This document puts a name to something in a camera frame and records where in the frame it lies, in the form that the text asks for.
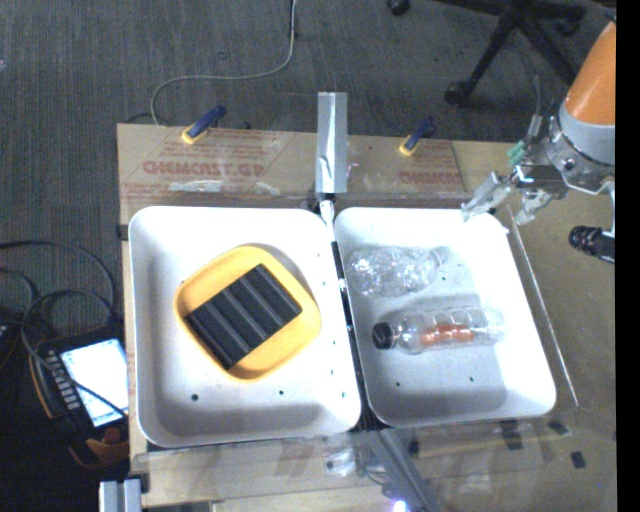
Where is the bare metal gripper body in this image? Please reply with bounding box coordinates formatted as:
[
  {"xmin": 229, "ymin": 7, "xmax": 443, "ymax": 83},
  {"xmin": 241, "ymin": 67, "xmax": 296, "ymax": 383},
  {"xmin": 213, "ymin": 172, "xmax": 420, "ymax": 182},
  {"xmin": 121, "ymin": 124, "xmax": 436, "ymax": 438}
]
[{"xmin": 513, "ymin": 117, "xmax": 616, "ymax": 196}]

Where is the crumpled clear plastic bottle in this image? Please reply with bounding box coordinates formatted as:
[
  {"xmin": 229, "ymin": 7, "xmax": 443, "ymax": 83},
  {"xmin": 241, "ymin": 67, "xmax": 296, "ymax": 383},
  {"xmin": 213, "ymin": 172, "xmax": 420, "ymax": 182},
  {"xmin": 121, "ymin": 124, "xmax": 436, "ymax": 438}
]
[{"xmin": 344, "ymin": 245, "xmax": 452, "ymax": 298}]

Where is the black office chair base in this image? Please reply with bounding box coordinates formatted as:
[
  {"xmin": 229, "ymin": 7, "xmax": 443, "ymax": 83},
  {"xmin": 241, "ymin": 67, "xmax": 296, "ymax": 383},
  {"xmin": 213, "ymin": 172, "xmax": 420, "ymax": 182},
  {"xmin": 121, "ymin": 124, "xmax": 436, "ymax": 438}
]
[{"xmin": 385, "ymin": 0, "xmax": 591, "ymax": 107}]

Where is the clear bottle with black cap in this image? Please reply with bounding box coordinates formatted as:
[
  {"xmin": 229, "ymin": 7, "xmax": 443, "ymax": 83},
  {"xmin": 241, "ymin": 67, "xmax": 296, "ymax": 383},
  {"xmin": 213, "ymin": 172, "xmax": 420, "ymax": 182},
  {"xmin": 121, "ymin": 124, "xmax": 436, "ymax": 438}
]
[{"xmin": 371, "ymin": 305, "xmax": 504, "ymax": 356}]

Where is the white plastic tray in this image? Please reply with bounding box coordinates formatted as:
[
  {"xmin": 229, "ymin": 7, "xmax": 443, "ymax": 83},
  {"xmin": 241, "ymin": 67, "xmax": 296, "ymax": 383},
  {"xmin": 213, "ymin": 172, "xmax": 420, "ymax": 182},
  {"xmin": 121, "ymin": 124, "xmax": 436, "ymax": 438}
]
[
  {"xmin": 332, "ymin": 206, "xmax": 558, "ymax": 429},
  {"xmin": 127, "ymin": 205, "xmax": 363, "ymax": 449}
]

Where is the brown cardboard board red print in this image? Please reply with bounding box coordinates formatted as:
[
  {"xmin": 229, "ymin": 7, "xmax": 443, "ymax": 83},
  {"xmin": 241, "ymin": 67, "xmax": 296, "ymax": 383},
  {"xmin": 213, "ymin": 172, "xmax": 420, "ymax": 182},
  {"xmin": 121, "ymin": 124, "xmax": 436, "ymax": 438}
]
[{"xmin": 116, "ymin": 123, "xmax": 581, "ymax": 509}]

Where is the yellow plate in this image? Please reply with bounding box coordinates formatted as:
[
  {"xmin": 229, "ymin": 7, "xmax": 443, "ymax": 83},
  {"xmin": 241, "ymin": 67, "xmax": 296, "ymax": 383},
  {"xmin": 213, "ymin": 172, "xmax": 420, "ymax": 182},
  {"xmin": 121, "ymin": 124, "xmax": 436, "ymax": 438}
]
[{"xmin": 172, "ymin": 244, "xmax": 322, "ymax": 383}]

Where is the black cylinder on white bracket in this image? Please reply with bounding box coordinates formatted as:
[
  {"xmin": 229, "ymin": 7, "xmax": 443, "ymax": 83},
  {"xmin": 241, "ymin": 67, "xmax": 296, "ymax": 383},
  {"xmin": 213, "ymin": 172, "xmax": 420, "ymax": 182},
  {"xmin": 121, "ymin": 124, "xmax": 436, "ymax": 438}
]
[{"xmin": 568, "ymin": 179, "xmax": 617, "ymax": 265}]

